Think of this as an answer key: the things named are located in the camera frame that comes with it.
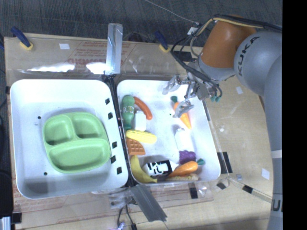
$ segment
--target white tray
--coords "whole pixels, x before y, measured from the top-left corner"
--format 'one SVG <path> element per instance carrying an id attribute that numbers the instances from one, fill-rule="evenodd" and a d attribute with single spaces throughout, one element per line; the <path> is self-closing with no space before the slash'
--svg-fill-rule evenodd
<path id="1" fill-rule="evenodd" d="M 113 100 L 103 82 L 20 80 L 11 87 L 11 109 L 16 181 L 23 196 L 36 199 L 103 191 L 126 183 L 128 169 Z M 43 125 L 54 115 L 74 111 L 90 112 L 102 121 L 114 162 L 79 173 L 53 169 L 43 143 Z"/>
<path id="2" fill-rule="evenodd" d="M 178 90 L 163 95 L 162 90 L 166 85 L 167 81 L 124 80 L 117 87 L 120 107 L 125 95 L 133 95 L 144 101 L 153 114 L 152 120 L 146 120 L 146 131 L 155 134 L 157 142 L 142 143 L 146 154 L 139 156 L 140 165 L 163 160 L 171 160 L 178 164 L 179 152 L 175 131 L 177 128 L 184 128 L 191 136 L 197 159 L 205 160 L 205 165 L 199 166 L 197 170 L 199 180 L 206 182 L 216 180 L 220 176 L 221 166 L 202 102 L 197 98 L 190 100 L 194 108 L 188 112 L 192 126 L 189 130 L 179 118 L 173 118 L 175 111 L 170 99 L 171 96 L 176 95 L 179 102 L 183 101 L 187 85 L 182 85 Z"/>

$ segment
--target toy banana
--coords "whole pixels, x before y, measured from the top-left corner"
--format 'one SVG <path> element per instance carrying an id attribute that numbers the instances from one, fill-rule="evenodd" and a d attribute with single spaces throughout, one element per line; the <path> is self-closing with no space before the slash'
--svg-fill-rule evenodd
<path id="1" fill-rule="evenodd" d="M 133 155 L 130 159 L 130 164 L 131 164 L 131 171 L 132 171 L 133 176 L 140 183 L 149 183 L 149 182 L 157 183 L 158 182 L 157 179 L 150 177 L 148 174 L 146 174 L 142 170 L 138 156 Z"/>

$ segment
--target green divided plate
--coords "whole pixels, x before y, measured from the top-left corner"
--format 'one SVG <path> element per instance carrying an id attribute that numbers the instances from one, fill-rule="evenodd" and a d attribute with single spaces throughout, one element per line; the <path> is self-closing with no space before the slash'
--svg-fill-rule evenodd
<path id="1" fill-rule="evenodd" d="M 59 172 L 75 173 L 105 164 L 111 147 L 101 121 L 88 112 L 60 114 L 43 127 L 48 159 Z"/>

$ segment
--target black hole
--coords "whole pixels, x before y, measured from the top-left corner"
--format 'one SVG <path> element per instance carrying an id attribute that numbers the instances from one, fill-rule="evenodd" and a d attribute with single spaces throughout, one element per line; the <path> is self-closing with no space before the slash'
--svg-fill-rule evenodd
<path id="1" fill-rule="evenodd" d="M 118 167 L 117 168 L 117 174 L 120 174 L 120 173 L 122 173 L 122 170 L 121 170 L 121 167 Z"/>
<path id="2" fill-rule="evenodd" d="M 116 157 L 115 155 L 113 157 L 111 157 L 111 163 L 114 163 L 116 161 Z"/>

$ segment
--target orange toy vegetable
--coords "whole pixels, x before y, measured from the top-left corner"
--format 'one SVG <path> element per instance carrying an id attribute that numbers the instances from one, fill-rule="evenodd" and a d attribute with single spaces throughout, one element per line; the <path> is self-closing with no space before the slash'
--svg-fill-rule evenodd
<path id="1" fill-rule="evenodd" d="M 179 102 L 176 102 L 175 105 L 174 105 L 174 110 L 176 110 L 177 106 L 179 105 Z M 187 113 L 183 113 L 180 117 L 181 121 L 188 127 L 188 129 L 191 129 L 192 126 L 191 126 L 191 122 L 190 122 L 190 119 L 189 119 L 189 116 Z"/>
<path id="2" fill-rule="evenodd" d="M 146 119 L 151 120 L 153 118 L 153 114 L 148 108 L 148 106 L 141 101 L 138 97 L 133 97 L 134 98 L 134 103 L 144 112 L 146 115 Z"/>
<path id="3" fill-rule="evenodd" d="M 190 162 L 187 162 L 183 165 L 176 167 L 174 171 L 168 175 L 168 177 L 183 176 L 183 175 L 191 174 L 197 169 L 198 169 L 198 163 L 195 161 L 190 161 Z"/>

